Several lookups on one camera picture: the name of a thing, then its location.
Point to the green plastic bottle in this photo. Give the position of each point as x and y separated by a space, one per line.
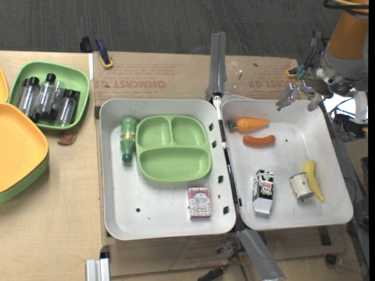
128 135

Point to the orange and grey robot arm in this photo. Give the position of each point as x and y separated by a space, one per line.
348 31

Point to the yellow plate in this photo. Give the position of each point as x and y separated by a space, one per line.
20 145
3 86

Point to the white small can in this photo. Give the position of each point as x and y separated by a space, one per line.
301 184

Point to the brown cardboard board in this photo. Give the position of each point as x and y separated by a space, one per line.
164 78

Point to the white plastic tray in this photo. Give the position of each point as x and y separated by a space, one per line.
164 209
290 215

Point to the white printed milk carton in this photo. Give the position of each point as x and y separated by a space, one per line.
263 190

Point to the green divided plate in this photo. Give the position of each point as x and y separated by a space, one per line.
173 148

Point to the pink printed packet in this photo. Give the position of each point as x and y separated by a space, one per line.
199 202

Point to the clear plastic bottle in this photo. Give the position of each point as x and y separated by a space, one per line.
46 95
66 110
29 97
59 91

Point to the orange carrot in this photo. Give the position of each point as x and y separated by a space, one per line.
252 124

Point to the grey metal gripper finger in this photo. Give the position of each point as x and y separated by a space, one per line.
288 96
314 103

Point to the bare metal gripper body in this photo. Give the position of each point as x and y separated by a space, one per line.
332 85

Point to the orange sausage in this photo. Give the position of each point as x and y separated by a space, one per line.
259 140

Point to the yellow banana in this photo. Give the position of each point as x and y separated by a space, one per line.
313 176

